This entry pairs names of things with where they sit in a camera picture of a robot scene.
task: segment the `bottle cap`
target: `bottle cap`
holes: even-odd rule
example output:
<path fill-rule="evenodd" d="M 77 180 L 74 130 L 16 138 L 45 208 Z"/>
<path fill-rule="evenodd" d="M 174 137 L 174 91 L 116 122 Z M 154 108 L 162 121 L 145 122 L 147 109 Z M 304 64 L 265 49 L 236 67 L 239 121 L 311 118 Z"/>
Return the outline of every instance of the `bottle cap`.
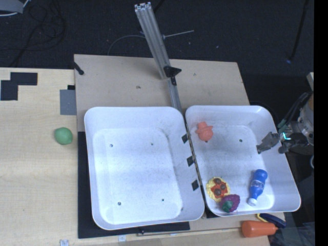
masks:
<path fill-rule="evenodd" d="M 249 198 L 248 199 L 248 204 L 251 205 L 251 206 L 256 206 L 257 200 L 254 199 L 254 198 Z"/>

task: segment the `black bracket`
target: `black bracket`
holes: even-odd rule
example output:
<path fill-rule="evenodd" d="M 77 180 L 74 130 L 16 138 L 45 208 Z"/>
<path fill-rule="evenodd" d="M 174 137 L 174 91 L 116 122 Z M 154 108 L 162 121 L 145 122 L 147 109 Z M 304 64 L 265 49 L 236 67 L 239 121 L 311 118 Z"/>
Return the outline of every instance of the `black bracket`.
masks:
<path fill-rule="evenodd" d="M 171 78 L 171 83 L 176 86 L 175 76 L 181 72 L 181 69 L 170 66 L 164 67 L 166 77 Z"/>

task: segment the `black mat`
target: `black mat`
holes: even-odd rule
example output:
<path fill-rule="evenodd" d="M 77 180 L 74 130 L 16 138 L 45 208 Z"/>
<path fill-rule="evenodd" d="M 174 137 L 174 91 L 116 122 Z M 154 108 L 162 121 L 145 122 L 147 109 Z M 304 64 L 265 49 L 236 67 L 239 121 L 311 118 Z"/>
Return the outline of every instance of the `black mat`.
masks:
<path fill-rule="evenodd" d="M 92 218 L 91 194 L 89 181 L 88 153 L 85 132 L 78 132 L 78 237 L 94 238 L 113 235 L 148 232 L 170 232 L 190 230 L 189 222 L 157 224 L 144 227 L 121 229 L 115 231 L 103 230 Z"/>

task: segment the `white tray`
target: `white tray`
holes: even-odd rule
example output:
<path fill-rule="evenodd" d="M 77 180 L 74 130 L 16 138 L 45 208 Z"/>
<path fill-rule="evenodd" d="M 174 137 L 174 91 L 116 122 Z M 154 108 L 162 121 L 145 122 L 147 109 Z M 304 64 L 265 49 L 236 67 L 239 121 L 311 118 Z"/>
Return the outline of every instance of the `white tray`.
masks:
<path fill-rule="evenodd" d="M 85 127 L 92 216 L 99 227 L 117 230 L 202 216 L 204 200 L 180 112 L 95 107 L 86 112 Z"/>
<path fill-rule="evenodd" d="M 257 153 L 256 145 L 269 133 L 277 133 L 269 111 L 260 106 L 192 106 L 186 121 L 199 169 L 206 204 L 218 216 L 291 212 L 300 207 L 300 196 L 285 154 L 279 154 L 281 143 Z M 199 139 L 197 124 L 205 121 L 213 126 L 213 138 Z M 247 204 L 248 187 L 257 169 L 266 170 L 268 178 L 257 206 Z M 206 192 L 206 183 L 221 177 L 231 194 L 240 196 L 238 209 L 232 213 L 221 210 Z"/>

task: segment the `wooden table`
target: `wooden table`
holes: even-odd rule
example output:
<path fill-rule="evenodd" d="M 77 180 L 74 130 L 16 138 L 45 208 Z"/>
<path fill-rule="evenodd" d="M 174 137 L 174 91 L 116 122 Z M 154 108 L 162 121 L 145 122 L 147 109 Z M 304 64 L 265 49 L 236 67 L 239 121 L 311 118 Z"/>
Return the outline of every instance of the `wooden table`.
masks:
<path fill-rule="evenodd" d="M 270 245 L 266 236 L 243 237 L 242 221 L 256 220 L 255 215 L 202 217 L 191 221 L 186 232 L 129 234 L 120 243 L 119 236 L 78 239 L 77 132 L 84 130 L 84 112 L 108 104 L 170 106 L 170 99 L 152 58 L 76 55 L 75 61 L 84 76 L 76 70 L 0 68 L 0 80 L 10 80 L 11 72 L 38 75 L 37 86 L 18 87 L 18 100 L 0 101 L 3 245 L 59 245 L 61 239 L 74 246 Z M 249 105 L 236 63 L 173 59 L 171 65 L 182 68 L 176 78 L 184 110 L 191 105 Z M 96 78 L 104 72 L 107 80 Z M 59 91 L 68 85 L 76 85 L 77 115 L 60 114 Z M 54 130 L 60 127 L 73 132 L 71 144 L 55 141 Z"/>

